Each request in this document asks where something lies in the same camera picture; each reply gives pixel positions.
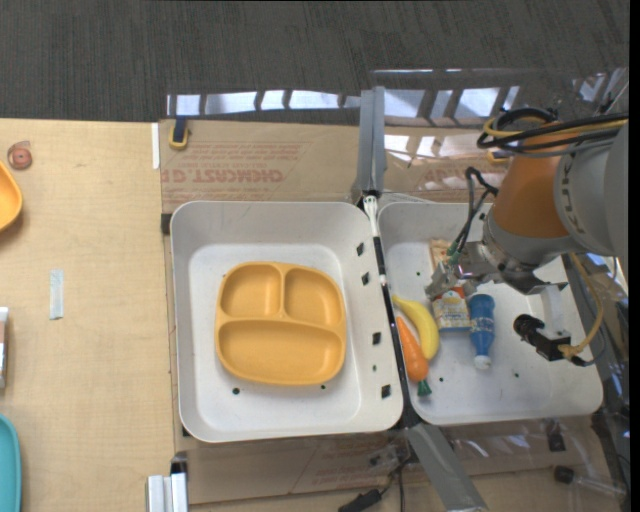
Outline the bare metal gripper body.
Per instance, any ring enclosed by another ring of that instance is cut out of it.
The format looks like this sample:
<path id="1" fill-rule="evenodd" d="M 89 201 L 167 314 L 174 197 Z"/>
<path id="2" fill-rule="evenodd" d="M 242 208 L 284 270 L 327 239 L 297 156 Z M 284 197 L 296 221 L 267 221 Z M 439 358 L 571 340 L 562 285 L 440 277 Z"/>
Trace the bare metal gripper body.
<path id="1" fill-rule="evenodd" d="M 562 291 L 568 286 L 566 281 L 541 280 L 534 273 L 535 266 L 522 263 L 499 246 L 485 241 L 467 242 L 462 251 L 451 258 L 451 266 L 459 279 L 477 284 L 504 283 L 523 295 L 541 294 L 547 288 Z"/>

